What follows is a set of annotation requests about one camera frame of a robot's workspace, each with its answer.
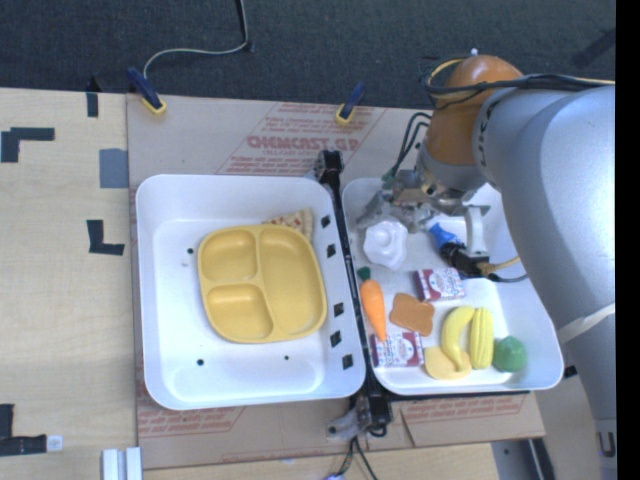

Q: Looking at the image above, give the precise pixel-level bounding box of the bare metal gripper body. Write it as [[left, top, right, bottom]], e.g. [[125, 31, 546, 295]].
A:
[[388, 168, 482, 222]]

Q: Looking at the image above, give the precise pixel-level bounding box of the white fried egg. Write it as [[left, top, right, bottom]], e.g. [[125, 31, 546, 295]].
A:
[[362, 219, 409, 272]]

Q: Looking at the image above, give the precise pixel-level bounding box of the red and white carton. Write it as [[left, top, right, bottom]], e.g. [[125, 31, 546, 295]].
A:
[[369, 330, 426, 369], [412, 267, 467, 303]]

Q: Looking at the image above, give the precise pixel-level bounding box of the pizza slice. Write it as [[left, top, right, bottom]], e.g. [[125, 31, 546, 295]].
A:
[[261, 207, 316, 243]]

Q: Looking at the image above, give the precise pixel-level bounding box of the thin black rod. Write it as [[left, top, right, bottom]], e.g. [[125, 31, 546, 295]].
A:
[[327, 179, 379, 400]]

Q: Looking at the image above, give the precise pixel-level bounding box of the orange carrot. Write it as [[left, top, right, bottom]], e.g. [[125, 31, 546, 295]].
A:
[[356, 266, 389, 344]]

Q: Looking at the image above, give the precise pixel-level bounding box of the brown toast slice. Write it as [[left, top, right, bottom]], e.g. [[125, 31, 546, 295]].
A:
[[388, 292, 437, 338]]

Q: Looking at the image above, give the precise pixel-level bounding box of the yellow divided plate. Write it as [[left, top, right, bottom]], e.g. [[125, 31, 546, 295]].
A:
[[196, 223, 329, 345]]

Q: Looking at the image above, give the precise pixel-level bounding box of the yellow banana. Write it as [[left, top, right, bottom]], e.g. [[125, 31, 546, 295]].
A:
[[440, 305, 477, 373]]

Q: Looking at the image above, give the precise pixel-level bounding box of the yellow corn cob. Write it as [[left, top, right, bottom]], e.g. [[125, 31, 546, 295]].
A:
[[468, 306, 496, 371]]

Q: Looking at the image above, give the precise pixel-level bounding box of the white plastic tray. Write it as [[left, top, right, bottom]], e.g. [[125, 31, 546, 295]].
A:
[[341, 176, 566, 397], [134, 173, 368, 412]]

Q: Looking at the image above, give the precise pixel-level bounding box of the yellow round biscuit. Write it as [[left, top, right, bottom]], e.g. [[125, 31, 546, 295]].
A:
[[423, 345, 473, 382]]

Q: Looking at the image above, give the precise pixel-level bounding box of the green round toy fruit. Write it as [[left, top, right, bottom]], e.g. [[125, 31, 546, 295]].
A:
[[491, 335, 528, 374]]

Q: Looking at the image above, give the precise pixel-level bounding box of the brown cardboard board red print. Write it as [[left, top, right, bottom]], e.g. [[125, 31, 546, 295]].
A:
[[125, 92, 548, 470]]

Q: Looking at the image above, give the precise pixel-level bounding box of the black block with thin wires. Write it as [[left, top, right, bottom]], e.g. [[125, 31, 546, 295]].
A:
[[326, 392, 394, 442], [313, 148, 347, 185]]

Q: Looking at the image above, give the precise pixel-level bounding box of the black cylinder on white bracket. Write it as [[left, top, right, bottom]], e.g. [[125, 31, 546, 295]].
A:
[[438, 204, 492, 278]]

